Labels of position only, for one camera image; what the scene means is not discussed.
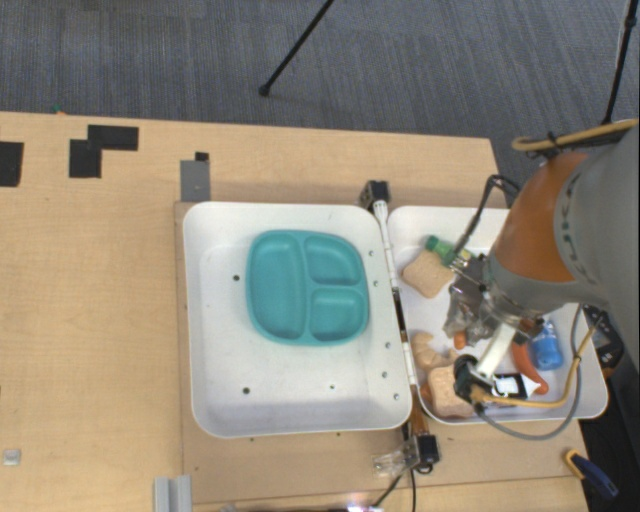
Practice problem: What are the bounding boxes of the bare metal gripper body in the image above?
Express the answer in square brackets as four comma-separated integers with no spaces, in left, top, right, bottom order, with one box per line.
[448,254,545,335]

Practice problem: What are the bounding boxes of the beige bread slice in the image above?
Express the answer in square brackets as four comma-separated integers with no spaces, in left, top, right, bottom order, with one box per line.
[400,249,457,300]
[425,366,476,420]

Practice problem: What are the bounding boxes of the beige croissant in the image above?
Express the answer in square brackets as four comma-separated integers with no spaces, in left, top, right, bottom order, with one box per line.
[410,330,459,372]

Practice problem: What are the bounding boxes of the green capped bottle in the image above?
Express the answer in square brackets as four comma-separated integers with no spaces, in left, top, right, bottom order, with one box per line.
[424,235,455,262]

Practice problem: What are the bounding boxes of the orange sausage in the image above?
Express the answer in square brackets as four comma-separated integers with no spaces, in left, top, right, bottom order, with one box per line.
[510,339,551,397]

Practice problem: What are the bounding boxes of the blue plastic bottle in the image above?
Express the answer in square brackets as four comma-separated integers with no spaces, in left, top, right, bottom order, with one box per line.
[529,321,566,372]

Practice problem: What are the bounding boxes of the thin black and white rod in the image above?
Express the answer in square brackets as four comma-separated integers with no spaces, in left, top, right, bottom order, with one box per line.
[372,198,419,389]

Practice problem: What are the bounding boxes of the white plastic tray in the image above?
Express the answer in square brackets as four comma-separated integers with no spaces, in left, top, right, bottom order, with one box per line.
[182,200,414,440]
[387,204,610,426]

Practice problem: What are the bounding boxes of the green divided plate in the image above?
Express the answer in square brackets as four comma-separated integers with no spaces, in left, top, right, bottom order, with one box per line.
[245,229,372,348]

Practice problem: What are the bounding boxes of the black tripod leg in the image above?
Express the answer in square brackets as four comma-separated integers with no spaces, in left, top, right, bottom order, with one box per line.
[599,0,640,126]
[257,0,337,98]

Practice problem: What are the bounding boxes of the black cylinder on white bracket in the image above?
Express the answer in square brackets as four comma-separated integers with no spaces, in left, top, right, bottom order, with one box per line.
[452,323,517,407]

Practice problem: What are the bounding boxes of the black block with wires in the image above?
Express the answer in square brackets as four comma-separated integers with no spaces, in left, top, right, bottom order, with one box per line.
[359,180,391,209]
[416,434,443,475]

